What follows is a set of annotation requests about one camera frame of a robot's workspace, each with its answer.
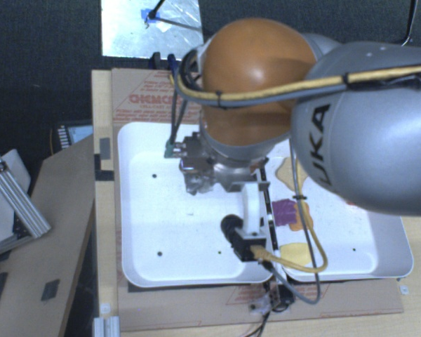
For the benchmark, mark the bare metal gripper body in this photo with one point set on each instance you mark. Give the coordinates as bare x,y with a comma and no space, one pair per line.
228,172

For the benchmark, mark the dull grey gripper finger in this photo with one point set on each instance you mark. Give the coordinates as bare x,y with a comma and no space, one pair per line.
193,183
205,182

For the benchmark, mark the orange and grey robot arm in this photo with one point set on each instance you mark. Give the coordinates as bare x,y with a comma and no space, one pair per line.
259,79

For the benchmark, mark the white plastic tray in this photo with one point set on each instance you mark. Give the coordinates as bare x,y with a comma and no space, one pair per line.
182,230
344,244

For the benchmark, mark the pale yellow flat toy food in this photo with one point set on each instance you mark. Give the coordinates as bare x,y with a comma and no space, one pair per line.
286,176

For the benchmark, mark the thin black and white rod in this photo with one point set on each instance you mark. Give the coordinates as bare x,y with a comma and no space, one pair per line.
271,219

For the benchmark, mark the purple grapes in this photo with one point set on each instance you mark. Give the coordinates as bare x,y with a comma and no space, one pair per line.
283,212

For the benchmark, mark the orange toy food piece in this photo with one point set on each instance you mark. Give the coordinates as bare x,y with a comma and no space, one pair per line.
297,225

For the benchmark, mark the yellow rounded toy food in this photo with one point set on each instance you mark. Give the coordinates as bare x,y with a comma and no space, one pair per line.
296,254

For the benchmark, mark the brown cardboard board, red print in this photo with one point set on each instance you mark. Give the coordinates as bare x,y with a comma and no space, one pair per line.
196,311

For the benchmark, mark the black cylinder on white bracket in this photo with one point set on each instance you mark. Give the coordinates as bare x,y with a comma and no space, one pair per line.
250,209

